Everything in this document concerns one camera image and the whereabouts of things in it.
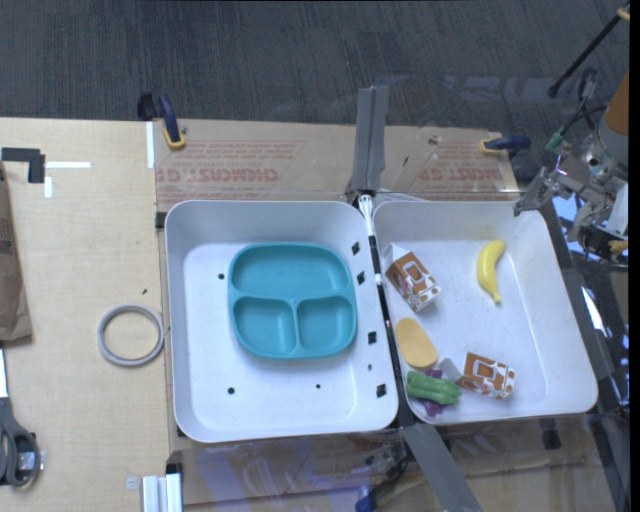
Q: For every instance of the black cylinder on white bracket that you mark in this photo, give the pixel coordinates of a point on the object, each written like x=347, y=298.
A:
x=607, y=230

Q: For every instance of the green asparagus bunch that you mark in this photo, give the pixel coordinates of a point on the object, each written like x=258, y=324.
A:
x=432, y=387

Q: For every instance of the yellow banana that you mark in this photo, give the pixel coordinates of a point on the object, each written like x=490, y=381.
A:
x=487, y=267

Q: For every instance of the blue divided plate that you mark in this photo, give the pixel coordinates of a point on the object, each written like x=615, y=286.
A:
x=292, y=300

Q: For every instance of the white tape roll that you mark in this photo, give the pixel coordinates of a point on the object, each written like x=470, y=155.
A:
x=102, y=340

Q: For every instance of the brown cardboard board red print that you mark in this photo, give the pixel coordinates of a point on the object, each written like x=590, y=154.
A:
x=260, y=165

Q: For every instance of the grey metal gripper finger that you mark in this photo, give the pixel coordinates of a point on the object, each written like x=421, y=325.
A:
x=531, y=196

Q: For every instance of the purple toy vegetable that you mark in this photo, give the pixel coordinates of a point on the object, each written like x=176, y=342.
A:
x=432, y=409

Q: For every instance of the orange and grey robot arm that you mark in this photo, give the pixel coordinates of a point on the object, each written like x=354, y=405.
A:
x=616, y=112

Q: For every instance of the brown paper bag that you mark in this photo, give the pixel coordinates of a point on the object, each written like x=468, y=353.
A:
x=10, y=280

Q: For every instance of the yellow oval biscuit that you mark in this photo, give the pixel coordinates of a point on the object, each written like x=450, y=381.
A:
x=415, y=345

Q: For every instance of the white plastic tray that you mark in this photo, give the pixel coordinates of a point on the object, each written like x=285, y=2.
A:
x=505, y=330
x=280, y=400

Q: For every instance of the orange and white carton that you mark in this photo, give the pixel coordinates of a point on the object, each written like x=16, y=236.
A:
x=487, y=375
x=412, y=280

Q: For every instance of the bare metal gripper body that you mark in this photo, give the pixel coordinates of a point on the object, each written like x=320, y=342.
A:
x=590, y=172

